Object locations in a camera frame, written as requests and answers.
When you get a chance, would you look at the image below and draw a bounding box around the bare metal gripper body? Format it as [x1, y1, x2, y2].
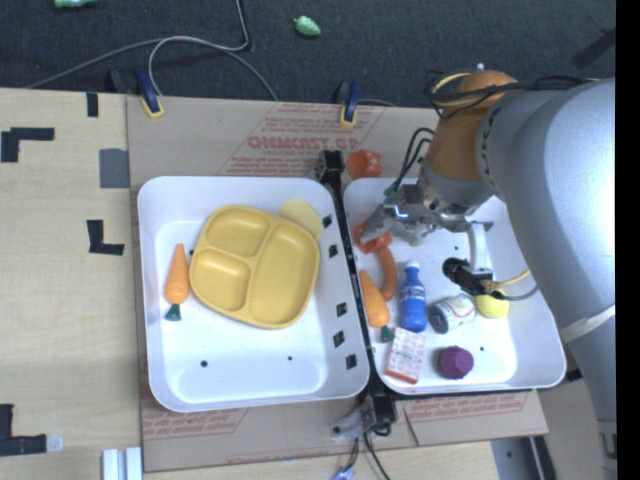
[383, 182, 495, 233]

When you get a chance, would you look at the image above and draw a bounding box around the orange curved toy piece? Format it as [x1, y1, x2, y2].
[352, 221, 395, 256]

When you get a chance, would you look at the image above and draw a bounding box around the orange sausage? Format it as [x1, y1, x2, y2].
[374, 246, 399, 303]

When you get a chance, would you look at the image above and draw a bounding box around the thin black rod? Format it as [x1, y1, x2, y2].
[327, 177, 382, 402]

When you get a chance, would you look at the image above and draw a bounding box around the red orange toy pepper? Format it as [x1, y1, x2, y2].
[345, 148, 384, 180]

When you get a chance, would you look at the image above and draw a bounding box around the blue bottle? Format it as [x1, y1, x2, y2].
[397, 259, 429, 334]

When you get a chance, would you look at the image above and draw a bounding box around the pale yellow round slice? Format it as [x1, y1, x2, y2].
[278, 198, 325, 242]

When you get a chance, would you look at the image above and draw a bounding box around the orange carrot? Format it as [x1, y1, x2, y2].
[358, 268, 397, 344]
[164, 242, 192, 323]

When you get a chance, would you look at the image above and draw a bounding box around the white can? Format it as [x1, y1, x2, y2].
[427, 292, 477, 335]

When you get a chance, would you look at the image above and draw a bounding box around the yellow ball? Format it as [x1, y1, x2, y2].
[474, 290, 511, 320]

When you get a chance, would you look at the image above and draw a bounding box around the orange and white carton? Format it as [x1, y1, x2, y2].
[383, 326, 428, 386]

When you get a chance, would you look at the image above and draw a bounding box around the yellow divided plate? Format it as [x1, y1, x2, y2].
[188, 204, 322, 331]

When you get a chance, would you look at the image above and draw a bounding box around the white plastic tray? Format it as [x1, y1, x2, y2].
[342, 176, 568, 396]
[136, 174, 371, 414]

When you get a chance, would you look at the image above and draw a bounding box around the brown cardboard board red print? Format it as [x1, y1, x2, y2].
[124, 95, 550, 472]

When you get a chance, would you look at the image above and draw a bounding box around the green toy strawberry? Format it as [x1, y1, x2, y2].
[292, 14, 323, 38]

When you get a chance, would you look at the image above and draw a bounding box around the black cylinder on white bracket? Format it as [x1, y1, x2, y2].
[441, 220, 497, 297]

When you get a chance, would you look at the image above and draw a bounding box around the black block with thin wires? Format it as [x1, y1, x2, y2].
[313, 149, 347, 185]
[329, 393, 399, 440]

